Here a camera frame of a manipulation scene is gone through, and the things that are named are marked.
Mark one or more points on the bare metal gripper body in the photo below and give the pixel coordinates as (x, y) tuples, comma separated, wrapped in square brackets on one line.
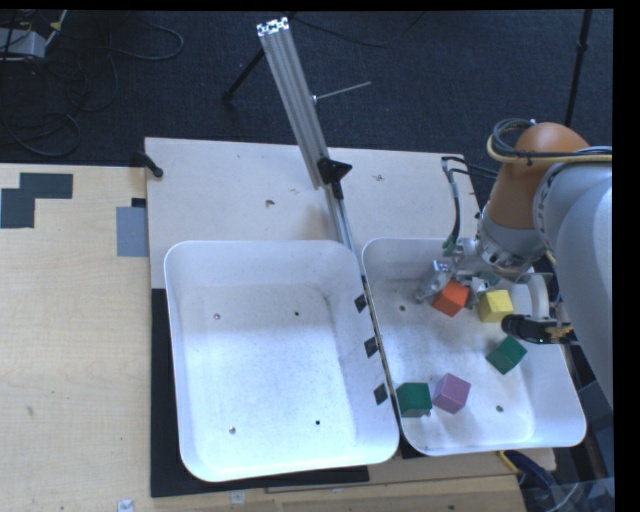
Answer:
[(470, 260)]

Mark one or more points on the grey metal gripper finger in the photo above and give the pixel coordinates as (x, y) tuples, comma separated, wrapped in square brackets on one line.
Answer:
[(478, 293), (430, 289)]

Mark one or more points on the orange cube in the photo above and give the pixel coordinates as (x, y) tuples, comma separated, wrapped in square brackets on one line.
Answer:
[(450, 299)]

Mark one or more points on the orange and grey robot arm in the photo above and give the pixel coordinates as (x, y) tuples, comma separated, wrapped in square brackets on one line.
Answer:
[(580, 225)]

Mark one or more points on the yellow cube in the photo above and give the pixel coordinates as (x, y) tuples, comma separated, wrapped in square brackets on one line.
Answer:
[(495, 305)]

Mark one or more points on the white plastic tray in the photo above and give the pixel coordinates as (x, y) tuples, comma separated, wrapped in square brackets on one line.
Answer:
[(450, 350), (270, 360)]

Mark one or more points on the green cube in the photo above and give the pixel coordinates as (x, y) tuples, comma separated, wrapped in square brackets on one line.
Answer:
[(506, 355), (414, 399)]

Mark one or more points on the purple cube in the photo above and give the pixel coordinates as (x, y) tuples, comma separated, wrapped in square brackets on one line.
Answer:
[(451, 393)]

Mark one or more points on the pale flat board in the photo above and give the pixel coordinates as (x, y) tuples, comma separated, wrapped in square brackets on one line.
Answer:
[(240, 200)]

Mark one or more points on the black cylinder on white bracket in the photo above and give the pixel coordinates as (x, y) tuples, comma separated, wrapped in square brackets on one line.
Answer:
[(525, 327)]

